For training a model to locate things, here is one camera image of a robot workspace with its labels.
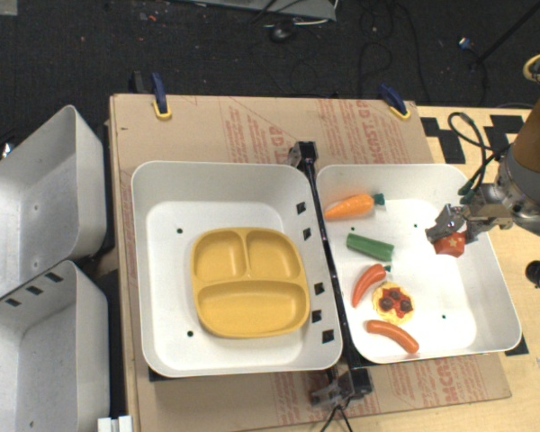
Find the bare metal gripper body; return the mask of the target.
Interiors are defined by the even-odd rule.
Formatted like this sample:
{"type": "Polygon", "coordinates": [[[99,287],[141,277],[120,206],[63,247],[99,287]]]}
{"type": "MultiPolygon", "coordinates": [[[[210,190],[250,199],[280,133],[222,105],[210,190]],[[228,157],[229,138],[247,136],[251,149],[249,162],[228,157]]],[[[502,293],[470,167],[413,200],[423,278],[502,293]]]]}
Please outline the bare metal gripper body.
{"type": "Polygon", "coordinates": [[[481,222],[481,233],[494,228],[508,230],[514,225],[509,209],[503,205],[494,184],[483,184],[478,189],[470,189],[460,199],[465,219],[481,222]]]}

